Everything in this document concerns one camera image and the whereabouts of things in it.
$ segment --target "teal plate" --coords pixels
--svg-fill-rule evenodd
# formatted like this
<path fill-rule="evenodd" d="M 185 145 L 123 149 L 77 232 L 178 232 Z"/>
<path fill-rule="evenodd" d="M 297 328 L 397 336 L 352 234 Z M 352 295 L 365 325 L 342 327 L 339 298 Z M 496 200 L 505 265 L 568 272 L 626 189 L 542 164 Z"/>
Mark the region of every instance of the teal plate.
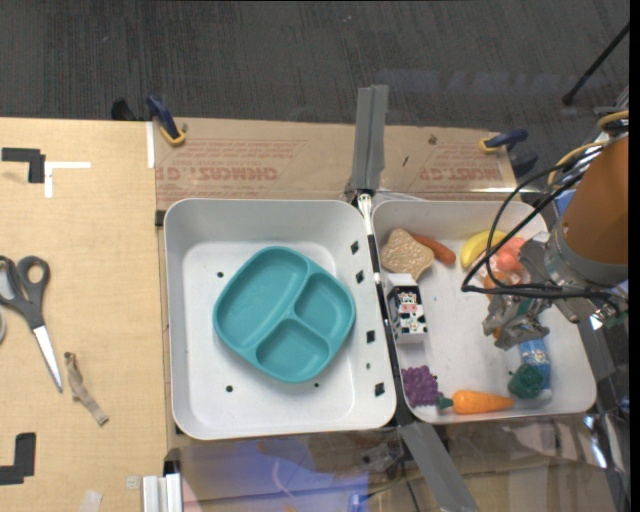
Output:
<path fill-rule="evenodd" d="M 283 382 L 318 375 L 337 354 L 355 320 L 347 288 L 287 247 L 254 254 L 213 309 L 220 340 L 258 370 Z"/>

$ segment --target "scissors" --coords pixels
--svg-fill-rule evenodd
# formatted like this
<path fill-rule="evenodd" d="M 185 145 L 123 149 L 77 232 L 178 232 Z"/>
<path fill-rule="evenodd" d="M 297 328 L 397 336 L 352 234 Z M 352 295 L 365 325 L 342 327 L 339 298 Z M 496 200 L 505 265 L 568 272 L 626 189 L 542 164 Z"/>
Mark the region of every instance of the scissors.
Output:
<path fill-rule="evenodd" d="M 29 278 L 29 271 L 40 267 L 42 276 L 38 281 Z M 0 287 L 0 304 L 5 304 L 22 314 L 38 340 L 42 357 L 47 364 L 53 382 L 62 393 L 62 378 L 53 352 L 53 345 L 42 317 L 42 297 L 49 282 L 49 264 L 37 256 L 26 256 L 16 265 L 6 256 L 0 256 L 0 277 L 6 274 L 5 286 Z"/>

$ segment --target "blue clamp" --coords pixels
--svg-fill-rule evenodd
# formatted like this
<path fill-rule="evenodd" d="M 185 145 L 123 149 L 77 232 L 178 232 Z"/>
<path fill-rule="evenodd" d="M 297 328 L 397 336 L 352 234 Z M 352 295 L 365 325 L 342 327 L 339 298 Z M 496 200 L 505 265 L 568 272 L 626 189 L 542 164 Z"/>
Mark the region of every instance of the blue clamp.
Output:
<path fill-rule="evenodd" d="M 502 146 L 507 146 L 507 151 L 511 151 L 518 142 L 527 140 L 529 132 L 526 130 L 512 130 L 506 133 L 500 133 L 493 138 L 481 139 L 478 147 L 485 155 L 496 153 Z"/>
<path fill-rule="evenodd" d="M 147 96 L 147 106 L 151 117 L 157 117 L 160 121 L 160 133 L 172 146 L 179 146 L 184 142 L 184 132 L 176 126 L 173 117 L 162 103 L 160 96 L 150 94 Z"/>

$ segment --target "toy bread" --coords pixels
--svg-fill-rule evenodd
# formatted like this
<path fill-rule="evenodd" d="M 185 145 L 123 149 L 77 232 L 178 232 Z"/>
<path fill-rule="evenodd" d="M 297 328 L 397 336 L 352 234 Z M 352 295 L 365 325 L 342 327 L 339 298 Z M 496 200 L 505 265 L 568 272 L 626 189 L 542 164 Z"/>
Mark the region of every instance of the toy bread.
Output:
<path fill-rule="evenodd" d="M 428 247 L 416 242 L 411 234 L 402 228 L 391 232 L 389 241 L 380 253 L 380 263 L 391 272 L 411 274 L 417 281 L 427 270 L 435 254 Z"/>

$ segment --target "scissor blade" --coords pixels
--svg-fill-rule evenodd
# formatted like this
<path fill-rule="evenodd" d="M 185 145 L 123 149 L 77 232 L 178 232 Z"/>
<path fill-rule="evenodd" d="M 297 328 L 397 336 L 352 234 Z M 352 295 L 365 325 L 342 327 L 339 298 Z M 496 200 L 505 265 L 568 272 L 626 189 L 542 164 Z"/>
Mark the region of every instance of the scissor blade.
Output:
<path fill-rule="evenodd" d="M 53 353 L 53 345 L 51 345 L 51 339 L 49 338 L 47 328 L 46 326 L 41 325 L 40 327 L 36 327 L 33 330 L 33 333 L 36 335 L 38 345 L 40 346 L 40 352 L 42 352 L 42 357 L 44 357 L 44 361 L 47 363 L 47 368 L 49 369 L 51 378 L 58 388 L 58 391 L 62 393 L 62 378 L 60 377 L 60 370 L 58 369 L 58 363 L 56 362 L 56 355 Z"/>

